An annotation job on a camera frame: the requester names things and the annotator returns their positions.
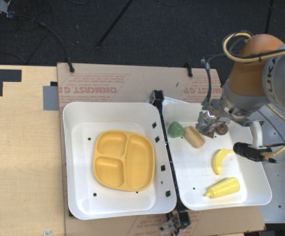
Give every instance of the yellow bottle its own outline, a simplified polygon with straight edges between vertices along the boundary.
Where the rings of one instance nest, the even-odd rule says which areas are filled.
[[[229,177],[214,186],[211,186],[206,193],[212,199],[238,192],[241,188],[240,182],[235,177]]]

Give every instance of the yellow banana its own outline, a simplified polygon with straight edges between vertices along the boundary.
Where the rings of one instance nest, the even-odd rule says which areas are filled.
[[[232,149],[221,149],[215,154],[212,167],[217,175],[221,174],[223,159],[230,153],[233,153]]]

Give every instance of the metal device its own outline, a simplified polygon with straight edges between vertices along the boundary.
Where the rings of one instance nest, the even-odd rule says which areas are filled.
[[[237,36],[243,36],[241,40],[245,41],[238,55],[228,50],[228,42]],[[254,161],[268,160],[261,156],[263,152],[272,152],[262,144],[260,126],[264,121],[249,119],[249,116],[270,103],[285,112],[285,44],[269,34],[253,36],[249,32],[239,32],[223,40],[223,50],[224,55],[235,63],[223,86],[221,98],[210,99],[207,95],[202,102],[204,111],[199,113],[196,129],[213,138],[214,132],[225,134],[230,121],[248,126],[253,144],[236,144],[234,152]],[[202,59],[202,63],[208,71],[209,62]]]

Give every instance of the orange divided plate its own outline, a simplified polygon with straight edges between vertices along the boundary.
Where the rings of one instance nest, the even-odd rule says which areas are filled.
[[[142,191],[153,182],[155,154],[152,142],[138,133],[109,130],[95,145],[93,171],[104,186]]]

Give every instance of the black floor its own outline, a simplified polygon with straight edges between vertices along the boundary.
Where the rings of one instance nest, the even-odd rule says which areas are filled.
[[[285,42],[285,0],[12,0],[0,14],[0,64],[75,63],[203,67],[228,34],[266,32]],[[269,5],[273,9],[267,24]],[[233,62],[211,66],[226,81]]]

